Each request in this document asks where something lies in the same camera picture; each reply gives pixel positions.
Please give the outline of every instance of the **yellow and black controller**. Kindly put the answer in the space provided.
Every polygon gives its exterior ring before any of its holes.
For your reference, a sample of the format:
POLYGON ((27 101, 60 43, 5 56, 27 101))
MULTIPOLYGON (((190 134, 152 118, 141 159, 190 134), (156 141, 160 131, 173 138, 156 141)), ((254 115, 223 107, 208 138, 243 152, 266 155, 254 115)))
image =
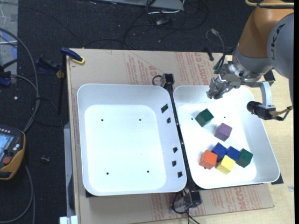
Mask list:
POLYGON ((11 179, 18 171, 25 152, 25 134, 0 124, 0 180, 11 179))

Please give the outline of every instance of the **red-orange block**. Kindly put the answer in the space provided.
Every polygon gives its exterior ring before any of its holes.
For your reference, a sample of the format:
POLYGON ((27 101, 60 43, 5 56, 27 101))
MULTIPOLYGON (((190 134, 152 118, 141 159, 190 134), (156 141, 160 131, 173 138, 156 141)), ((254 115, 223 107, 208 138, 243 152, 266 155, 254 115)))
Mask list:
POLYGON ((209 150, 206 150, 200 157, 199 165, 204 168, 211 169, 216 165, 217 154, 212 153, 209 150))

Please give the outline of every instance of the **black floor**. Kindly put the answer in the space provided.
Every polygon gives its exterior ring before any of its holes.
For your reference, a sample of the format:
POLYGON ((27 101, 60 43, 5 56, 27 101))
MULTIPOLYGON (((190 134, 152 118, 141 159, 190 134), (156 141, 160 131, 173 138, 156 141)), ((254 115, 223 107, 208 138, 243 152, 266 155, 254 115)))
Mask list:
MULTIPOLYGON (((171 22, 161 28, 152 23, 159 15, 146 15, 145 7, 87 0, 19 0, 16 35, 34 62, 44 55, 58 64, 62 61, 62 47, 199 52, 209 47, 212 52, 222 52, 218 38, 211 33, 206 37, 206 32, 214 28, 227 48, 235 46, 253 10, 244 1, 187 0, 185 12, 167 14, 171 22)), ((148 11, 161 10, 149 7, 148 11)), ((29 55, 20 42, 18 45, 18 75, 35 83, 29 55)), ((24 159, 34 184, 35 208, 31 205, 14 222, 18 224, 32 223, 34 211, 37 224, 55 224, 59 217, 66 215, 61 125, 68 122, 66 89, 61 116, 58 116, 60 81, 51 73, 37 72, 43 99, 37 122, 26 132, 24 159), (41 162, 44 157, 49 158, 49 163, 41 162)), ((35 90, 26 81, 17 79, 9 87, 1 86, 0 123, 23 130, 36 104, 35 98, 35 90)), ((30 182, 22 165, 12 180, 0 181, 0 224, 19 216, 29 201, 30 182)))

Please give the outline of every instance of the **block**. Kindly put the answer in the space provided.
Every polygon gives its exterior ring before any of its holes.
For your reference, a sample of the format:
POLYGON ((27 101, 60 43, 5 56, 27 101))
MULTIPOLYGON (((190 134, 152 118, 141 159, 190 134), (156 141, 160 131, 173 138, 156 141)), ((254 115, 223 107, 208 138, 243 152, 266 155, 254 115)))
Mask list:
POLYGON ((217 143, 213 148, 212 152, 217 154, 217 162, 223 159, 224 155, 227 153, 228 149, 225 148, 221 143, 217 143))
POLYGON ((226 155, 237 162, 241 152, 234 147, 229 147, 226 155))
POLYGON ((208 124, 213 118, 214 116, 208 109, 203 110, 195 117, 196 121, 200 124, 201 127, 208 124))
POLYGON ((216 165, 217 154, 206 150, 200 157, 199 165, 204 168, 211 169, 216 165))
POLYGON ((239 155, 239 158, 238 158, 236 164, 238 164, 244 168, 250 164, 252 157, 253 157, 253 154, 243 148, 241 150, 241 153, 239 155))
POLYGON ((229 138, 232 129, 233 129, 232 127, 224 123, 221 123, 221 125, 219 125, 218 128, 216 129, 214 136, 222 141, 226 141, 229 138))
POLYGON ((227 155, 224 155, 223 159, 217 163, 216 169, 222 172, 223 174, 228 174, 235 165, 235 160, 231 159, 227 155))

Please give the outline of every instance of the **empty white tray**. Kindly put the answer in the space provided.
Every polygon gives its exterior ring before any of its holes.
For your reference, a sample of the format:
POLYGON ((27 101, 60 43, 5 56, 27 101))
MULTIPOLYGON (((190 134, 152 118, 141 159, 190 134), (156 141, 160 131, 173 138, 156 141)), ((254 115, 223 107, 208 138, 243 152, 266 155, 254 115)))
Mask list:
POLYGON ((246 87, 233 89, 223 98, 209 99, 209 86, 180 86, 174 91, 192 179, 204 188, 250 185, 273 182, 279 178, 279 167, 266 134, 263 122, 247 111, 246 105, 253 101, 252 93, 246 87), (214 118, 201 127, 195 120, 199 112, 208 109, 214 118), (214 137, 217 127, 225 123, 231 126, 230 137, 225 141, 214 137), (235 164, 227 175, 215 167, 204 169, 199 160, 205 150, 212 150, 217 143, 226 148, 247 149, 253 154, 251 163, 242 168, 235 164))
POLYGON ((182 150, 165 89, 85 84, 77 96, 83 183, 89 193, 161 193, 185 187, 182 150))

